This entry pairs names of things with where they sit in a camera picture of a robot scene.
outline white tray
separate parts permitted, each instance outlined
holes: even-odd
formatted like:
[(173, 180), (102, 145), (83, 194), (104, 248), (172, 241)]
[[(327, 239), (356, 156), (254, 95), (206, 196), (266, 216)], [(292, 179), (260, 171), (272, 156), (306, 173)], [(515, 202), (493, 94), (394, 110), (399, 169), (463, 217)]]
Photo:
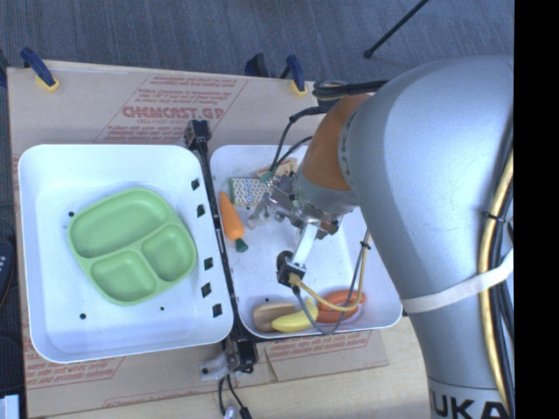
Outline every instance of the white tray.
[[(230, 296), (204, 178), (189, 150), (36, 146), (22, 154), (19, 185), (31, 340), (47, 360), (67, 363), (191, 347), (218, 342), (230, 332)], [(69, 212), (134, 186), (155, 190), (175, 209), (194, 239), (198, 260), (188, 277), (165, 292), (136, 306), (119, 306), (103, 298), (80, 269), (66, 228)], [(204, 207), (202, 216), (198, 205)], [(212, 267), (206, 270), (208, 259)], [(208, 284), (211, 292), (203, 296)]]
[[(269, 166), (276, 148), (277, 146), (224, 146), (217, 149), (210, 160), (216, 193), (224, 190), (229, 194), (228, 183), (231, 177), (254, 177), (256, 169)], [(288, 147), (284, 147), (282, 154), (287, 149)], [(299, 163), (306, 150), (300, 148), (293, 155), (298, 158)], [(252, 209), (238, 209), (238, 212), (246, 225)], [(342, 219), (342, 226), (335, 235), (314, 241), (305, 263), (305, 283), (320, 295), (348, 288), (365, 229), (361, 211), (355, 209)], [(249, 249), (243, 253), (237, 252), (234, 242), (226, 239), (239, 316), (251, 333), (264, 339), (319, 333), (312, 327), (300, 333), (262, 333), (255, 329), (252, 321), (254, 307), (266, 302), (291, 301), (299, 306), (291, 290), (279, 284), (276, 278), (276, 258), (283, 250), (293, 250), (295, 233), (296, 228), (287, 219), (282, 223), (272, 220), (254, 230), (245, 228), (244, 239)], [(389, 327), (401, 318), (402, 305), (396, 289), (375, 246), (371, 245), (363, 284), (367, 302), (360, 306), (356, 315), (340, 325), (339, 332)], [(324, 325), (325, 329), (331, 327), (332, 325)]]

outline white strap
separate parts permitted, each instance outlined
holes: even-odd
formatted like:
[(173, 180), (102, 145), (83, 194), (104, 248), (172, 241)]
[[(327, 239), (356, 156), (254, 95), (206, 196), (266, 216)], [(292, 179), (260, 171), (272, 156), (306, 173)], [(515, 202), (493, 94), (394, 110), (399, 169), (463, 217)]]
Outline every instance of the white strap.
[(440, 307), (477, 295), (508, 278), (514, 269), (514, 248), (505, 256), (501, 265), (491, 271), (477, 274), (446, 290), (423, 297), (402, 299), (402, 306), (407, 313), (428, 312)]

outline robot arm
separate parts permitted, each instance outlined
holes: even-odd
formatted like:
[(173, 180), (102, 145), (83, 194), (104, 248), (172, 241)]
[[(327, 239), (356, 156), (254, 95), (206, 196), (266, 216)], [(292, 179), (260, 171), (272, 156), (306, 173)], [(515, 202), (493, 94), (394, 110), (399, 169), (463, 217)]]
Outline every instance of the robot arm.
[[(510, 61), (420, 66), (370, 98), (344, 98), (324, 117), (286, 190), (295, 207), (284, 214), (334, 234), (358, 205), (400, 298), (442, 292), (478, 273), (482, 213), (504, 158), (512, 161), (512, 125)], [(305, 206), (311, 216), (301, 215)], [(409, 314), (433, 418), (514, 417), (487, 355), (482, 304), (471, 296)]]

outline green divided plate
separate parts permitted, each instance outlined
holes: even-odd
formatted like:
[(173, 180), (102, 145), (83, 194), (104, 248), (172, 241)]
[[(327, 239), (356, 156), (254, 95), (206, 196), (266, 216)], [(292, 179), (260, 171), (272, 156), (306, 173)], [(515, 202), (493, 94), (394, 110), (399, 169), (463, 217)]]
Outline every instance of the green divided plate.
[(101, 295), (124, 306), (168, 289), (197, 262), (183, 221), (159, 194), (143, 187), (112, 194), (74, 214), (68, 243)]

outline cardboard sheet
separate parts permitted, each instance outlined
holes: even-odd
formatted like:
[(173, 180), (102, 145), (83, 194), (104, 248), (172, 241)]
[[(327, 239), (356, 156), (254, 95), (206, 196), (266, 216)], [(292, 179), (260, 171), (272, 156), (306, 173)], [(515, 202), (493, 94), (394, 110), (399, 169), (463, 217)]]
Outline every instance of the cardboard sheet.
[[(191, 119), (210, 122), (210, 152), (225, 144), (275, 144), (288, 117), (316, 101), (295, 96), (287, 80), (45, 61), (60, 88), (48, 93), (31, 69), (8, 70), (18, 230), (17, 161), (38, 144), (183, 144)], [(321, 117), (305, 117), (286, 144), (309, 136)], [(23, 256), (22, 240), (18, 254)], [(24, 260), (19, 276), (29, 417), (53, 416), (217, 390), (198, 362), (221, 345), (72, 364), (43, 359), (30, 338)], [(253, 374), (239, 386), (288, 381), (388, 364), (378, 331), (260, 343)]]

